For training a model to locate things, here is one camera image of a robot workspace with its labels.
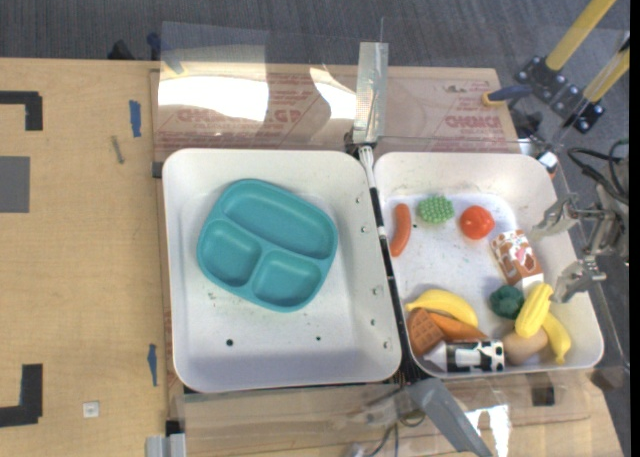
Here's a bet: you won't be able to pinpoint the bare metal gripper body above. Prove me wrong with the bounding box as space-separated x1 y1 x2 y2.
582 179 630 260

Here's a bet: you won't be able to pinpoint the yellow corn cob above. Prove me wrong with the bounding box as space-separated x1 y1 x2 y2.
513 282 554 339

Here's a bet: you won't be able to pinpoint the brown and white carton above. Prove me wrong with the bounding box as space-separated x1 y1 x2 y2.
489 228 545 291

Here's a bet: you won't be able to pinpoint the yellow banana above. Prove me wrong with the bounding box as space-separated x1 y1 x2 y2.
404 288 480 329
542 312 572 366

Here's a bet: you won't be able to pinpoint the green broccoli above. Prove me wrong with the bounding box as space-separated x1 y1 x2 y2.
488 284 526 320

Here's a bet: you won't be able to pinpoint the red tomato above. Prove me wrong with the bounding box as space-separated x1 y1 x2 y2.
458 204 496 241

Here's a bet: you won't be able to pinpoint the beige potato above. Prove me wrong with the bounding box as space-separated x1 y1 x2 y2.
501 327 550 365

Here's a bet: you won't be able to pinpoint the white plastic tray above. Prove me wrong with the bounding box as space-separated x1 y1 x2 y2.
160 147 404 394
372 150 605 380

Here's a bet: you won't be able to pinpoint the green grapes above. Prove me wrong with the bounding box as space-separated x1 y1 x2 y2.
416 194 456 225

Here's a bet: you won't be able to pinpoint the black and white milk bottle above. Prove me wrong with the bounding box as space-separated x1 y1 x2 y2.
423 338 506 374

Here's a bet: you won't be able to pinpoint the orange carrot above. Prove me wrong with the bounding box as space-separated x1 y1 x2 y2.
428 311 489 342

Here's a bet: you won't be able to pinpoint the yellow pole with black base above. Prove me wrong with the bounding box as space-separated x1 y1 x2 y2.
513 0 631 96
548 42 631 135

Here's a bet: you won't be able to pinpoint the orange sausage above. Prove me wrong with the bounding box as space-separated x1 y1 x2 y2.
388 202 413 258

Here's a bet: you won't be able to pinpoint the brown waffle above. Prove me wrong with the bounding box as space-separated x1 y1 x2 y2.
405 308 446 358

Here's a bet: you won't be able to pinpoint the brown cardboard board red print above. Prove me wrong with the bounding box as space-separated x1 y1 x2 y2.
149 62 626 457

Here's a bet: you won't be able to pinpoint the thin black and white rod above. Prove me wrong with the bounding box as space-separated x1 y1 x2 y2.
357 143 419 382

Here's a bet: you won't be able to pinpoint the teal divided plate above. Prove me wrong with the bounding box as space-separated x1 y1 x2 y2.
195 178 340 314

